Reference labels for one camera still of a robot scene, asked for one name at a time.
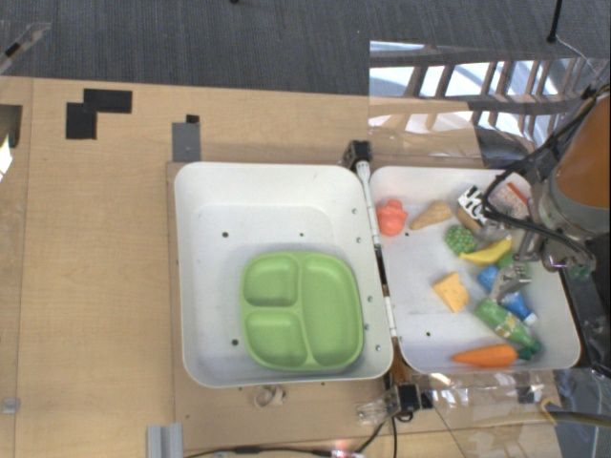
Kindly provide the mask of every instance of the toy carrot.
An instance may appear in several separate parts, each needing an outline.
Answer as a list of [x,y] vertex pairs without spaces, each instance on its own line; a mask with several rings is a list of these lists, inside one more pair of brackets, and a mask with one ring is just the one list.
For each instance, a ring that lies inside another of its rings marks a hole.
[[465,351],[452,356],[455,362],[486,367],[509,366],[516,358],[530,360],[531,353],[528,348],[524,348],[518,353],[508,344],[495,344],[492,346],[479,347],[478,349],[472,349],[471,351]]

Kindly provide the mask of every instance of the orange carrot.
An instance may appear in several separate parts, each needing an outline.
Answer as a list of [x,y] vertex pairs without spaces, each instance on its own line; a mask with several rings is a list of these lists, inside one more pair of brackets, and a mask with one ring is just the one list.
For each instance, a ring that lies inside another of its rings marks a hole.
[[508,344],[484,346],[452,356],[455,362],[476,366],[509,366],[517,358],[517,352]]

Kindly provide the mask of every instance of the white plastic tray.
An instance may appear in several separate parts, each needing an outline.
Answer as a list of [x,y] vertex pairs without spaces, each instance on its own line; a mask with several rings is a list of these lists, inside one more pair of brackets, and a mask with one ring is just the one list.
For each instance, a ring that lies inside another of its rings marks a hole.
[[[182,354],[191,377],[222,387],[372,379],[392,349],[361,184],[338,166],[192,163],[175,182]],[[319,251],[352,269],[363,310],[360,357],[334,373],[256,363],[242,342],[239,287],[253,257]]]
[[[390,198],[399,199],[409,213],[409,225],[434,200],[444,200],[454,210],[456,199],[467,188],[478,185],[484,191],[498,173],[386,167],[372,176],[371,191],[376,205]],[[528,183],[522,178],[512,177],[512,181],[529,193]],[[448,228],[458,223],[453,217],[422,230],[406,229],[407,237],[381,237],[401,350],[406,361],[423,373],[490,371],[455,363],[451,356],[504,341],[473,315],[485,297],[475,279],[482,268],[460,260],[444,241]],[[520,368],[567,368],[578,360],[580,344],[559,275],[545,271],[540,262],[530,264],[533,281],[522,293],[539,317],[532,332],[543,343],[543,349],[531,362],[520,362]],[[451,271],[459,273],[472,299],[455,314],[432,290],[432,284]]]

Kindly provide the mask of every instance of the wooden table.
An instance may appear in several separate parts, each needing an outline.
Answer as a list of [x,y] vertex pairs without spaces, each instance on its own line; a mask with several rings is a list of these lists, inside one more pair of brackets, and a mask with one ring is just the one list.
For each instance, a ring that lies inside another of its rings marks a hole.
[[[66,103],[82,102],[85,88],[133,91],[133,110],[98,114],[97,140],[68,140]],[[183,375],[166,189],[172,123],[186,115],[200,116],[204,160],[337,163],[351,139],[368,138],[367,97],[4,77],[0,103],[24,106],[0,182],[2,205],[23,209],[14,266],[0,271],[11,280],[0,287],[0,398],[20,399],[16,417],[0,415],[0,456],[143,457],[146,427],[176,421],[185,450],[350,447],[370,434],[354,406],[378,395],[379,381],[290,385],[284,406],[257,409],[252,388],[213,390]],[[537,456],[558,456],[552,427],[506,428]],[[457,457],[483,431],[450,433],[421,411],[399,432],[400,456]],[[388,433],[369,456],[391,455]]]

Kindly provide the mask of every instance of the yellow cheese toy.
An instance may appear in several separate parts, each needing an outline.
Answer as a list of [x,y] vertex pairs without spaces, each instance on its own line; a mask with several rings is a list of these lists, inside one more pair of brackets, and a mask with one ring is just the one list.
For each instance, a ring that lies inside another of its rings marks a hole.
[[432,286],[432,289],[449,306],[452,312],[458,312],[469,303],[469,293],[465,285],[460,282],[460,277],[455,271],[438,281]]

